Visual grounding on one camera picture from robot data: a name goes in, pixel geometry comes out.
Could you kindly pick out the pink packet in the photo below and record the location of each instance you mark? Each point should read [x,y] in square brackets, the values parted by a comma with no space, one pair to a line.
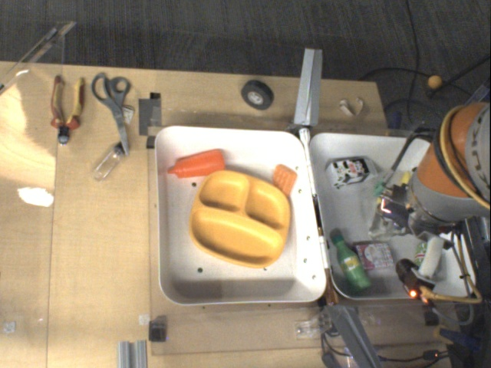
[374,255]

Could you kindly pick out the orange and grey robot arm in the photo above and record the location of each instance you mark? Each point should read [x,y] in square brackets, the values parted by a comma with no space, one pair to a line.
[456,167]

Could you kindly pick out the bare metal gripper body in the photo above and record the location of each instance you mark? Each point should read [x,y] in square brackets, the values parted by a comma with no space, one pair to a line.
[397,210]

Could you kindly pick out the orange ridged toy slice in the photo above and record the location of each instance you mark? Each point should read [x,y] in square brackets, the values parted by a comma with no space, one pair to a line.
[285,178]

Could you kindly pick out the green bottle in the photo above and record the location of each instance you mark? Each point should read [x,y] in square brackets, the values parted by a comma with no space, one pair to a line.
[352,268]

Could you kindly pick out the small tan ball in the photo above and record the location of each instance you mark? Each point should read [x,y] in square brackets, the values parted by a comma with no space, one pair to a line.
[434,81]

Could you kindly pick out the small clear plastic vial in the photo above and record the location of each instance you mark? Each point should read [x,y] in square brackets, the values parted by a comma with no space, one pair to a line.
[106,164]

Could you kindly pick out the black cylinder on white bracket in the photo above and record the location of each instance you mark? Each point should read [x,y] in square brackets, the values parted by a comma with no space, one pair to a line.
[407,273]

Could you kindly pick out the orange divided plate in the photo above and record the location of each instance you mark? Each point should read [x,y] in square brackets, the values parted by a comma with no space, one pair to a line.
[238,228]

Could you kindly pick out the red and yellow pliers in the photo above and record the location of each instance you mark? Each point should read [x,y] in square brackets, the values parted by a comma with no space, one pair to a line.
[76,106]

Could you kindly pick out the orange squeeze bottle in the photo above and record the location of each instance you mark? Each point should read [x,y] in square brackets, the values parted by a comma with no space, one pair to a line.
[199,163]

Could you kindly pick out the grey scissors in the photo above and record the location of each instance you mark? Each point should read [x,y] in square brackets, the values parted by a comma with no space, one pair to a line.
[117,109]

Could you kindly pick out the green and white can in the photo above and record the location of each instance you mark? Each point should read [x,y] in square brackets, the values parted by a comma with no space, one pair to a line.
[420,252]

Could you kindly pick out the white plastic tray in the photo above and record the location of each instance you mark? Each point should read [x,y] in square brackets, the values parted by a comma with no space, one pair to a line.
[176,251]
[345,209]

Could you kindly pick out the cow print milk carton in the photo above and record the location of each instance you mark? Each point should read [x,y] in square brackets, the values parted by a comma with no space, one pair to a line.
[349,171]

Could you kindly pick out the black tape roll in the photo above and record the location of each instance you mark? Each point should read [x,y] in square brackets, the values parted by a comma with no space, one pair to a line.
[257,94]

